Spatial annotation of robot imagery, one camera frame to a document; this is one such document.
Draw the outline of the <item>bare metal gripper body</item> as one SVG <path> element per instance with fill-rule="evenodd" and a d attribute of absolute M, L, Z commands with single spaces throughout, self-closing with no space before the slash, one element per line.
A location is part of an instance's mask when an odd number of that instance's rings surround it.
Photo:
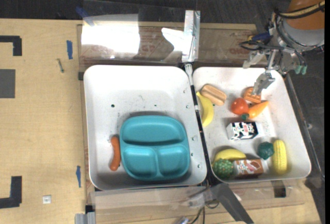
<path fill-rule="evenodd" d="M 278 71 L 280 74 L 288 74 L 294 71 L 302 72 L 302 55 L 290 49 L 271 49 L 268 55 L 268 70 Z"/>

